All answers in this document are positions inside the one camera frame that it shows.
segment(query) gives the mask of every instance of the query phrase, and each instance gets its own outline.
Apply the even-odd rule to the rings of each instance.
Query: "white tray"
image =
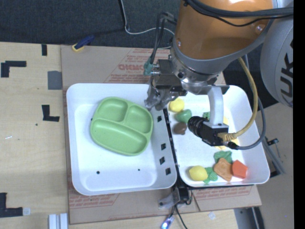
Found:
[[[204,112],[210,111],[210,104],[207,95],[194,95],[188,93],[180,97],[185,102],[184,109],[190,109],[192,116],[203,116]],[[171,128],[177,123],[173,112],[169,111]],[[230,86],[224,94],[224,116],[229,122],[229,132],[241,130],[249,121],[252,114],[251,107],[246,93],[237,86]],[[247,146],[254,143],[259,138],[256,123],[243,135],[238,137],[240,146]],[[201,138],[196,137],[190,130],[184,135],[173,134],[173,143],[179,173],[182,180],[191,187],[215,187],[215,186],[236,186],[262,184],[269,179],[270,171],[263,150],[263,146],[258,146],[250,150],[231,150],[226,148],[224,151],[232,151],[232,159],[239,160],[248,166],[247,177],[240,179],[233,177],[231,182],[227,182],[221,177],[217,181],[211,181],[208,185],[204,182],[197,182],[190,179],[188,169],[192,166],[201,165],[203,167],[212,167],[215,164],[214,153],[219,149],[205,144]]]
[[[67,91],[72,182],[84,195],[100,195],[171,187],[176,168],[163,111],[155,111],[151,141],[137,156],[124,156],[94,143],[91,118],[106,97],[120,97],[144,106],[146,84],[79,83]]]

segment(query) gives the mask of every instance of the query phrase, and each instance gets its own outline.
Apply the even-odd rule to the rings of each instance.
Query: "white cable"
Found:
[[[150,28],[150,29],[147,29],[147,30],[141,31],[141,32],[130,32],[130,31],[128,31],[128,30],[127,30],[127,18],[126,18],[126,13],[125,13],[125,8],[124,8],[123,0],[120,0],[120,1],[121,1],[122,10],[123,10],[124,19],[125,19],[125,26],[124,26],[124,28],[125,28],[125,31],[126,31],[128,34],[130,34],[130,35],[140,35],[140,34],[144,34],[144,33],[147,33],[147,32],[149,32],[149,31],[153,31],[153,30],[156,30],[156,29],[157,29],[156,27],[154,27],[154,28]],[[168,28],[164,28],[164,30],[166,30],[166,31],[170,32],[171,34],[175,35],[175,33],[172,32],[172,31],[171,31],[170,29],[168,29]]]

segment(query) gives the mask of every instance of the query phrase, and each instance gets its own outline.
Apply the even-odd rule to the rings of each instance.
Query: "yellow cable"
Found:
[[[248,122],[248,124],[241,129],[240,131],[236,132],[236,133],[219,133],[218,137],[220,137],[224,142],[228,142],[231,141],[233,139],[236,139],[238,136],[242,135],[243,133],[245,133],[250,126],[252,125],[252,123],[254,122],[255,118],[256,118],[256,114],[257,114],[257,108],[258,108],[258,94],[257,94],[257,89],[256,89],[256,85],[255,82],[250,74],[250,71],[248,70],[246,64],[244,63],[242,58],[238,59],[239,63],[241,64],[244,72],[246,73],[248,80],[250,82],[250,86],[252,88],[252,92],[253,92],[253,112],[252,112],[252,116]]]

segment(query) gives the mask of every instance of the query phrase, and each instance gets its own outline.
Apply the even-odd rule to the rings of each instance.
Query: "wooden surface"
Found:
[[[0,218],[0,229],[48,228],[48,215],[68,213],[65,136],[62,90],[48,90],[48,71],[61,72],[60,46],[48,45],[42,56],[40,44],[0,42],[0,62],[26,61],[27,67],[10,68],[0,78],[0,192],[7,194],[7,207],[30,208],[28,216]],[[43,121],[41,106],[59,122]],[[234,211],[183,214],[189,229],[237,229]],[[69,225],[70,229],[160,228],[165,217]],[[183,225],[175,216],[171,229]]]

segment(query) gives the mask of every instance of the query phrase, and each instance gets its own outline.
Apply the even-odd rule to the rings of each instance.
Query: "cardboard sheet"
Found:
[[[168,215],[160,209],[158,200],[168,196],[171,189],[129,192],[100,196],[79,194],[71,181],[69,130],[66,91],[75,83],[147,83],[143,76],[143,64],[151,55],[151,49],[86,46],[74,52],[71,46],[61,46],[63,80],[64,122],[67,152],[68,196],[70,223],[86,223],[117,219],[131,219]],[[158,50],[157,59],[167,59],[169,50]],[[221,74],[216,82],[225,84]],[[257,187],[208,188],[193,191],[194,200],[182,206],[181,213],[242,208],[261,205]]]

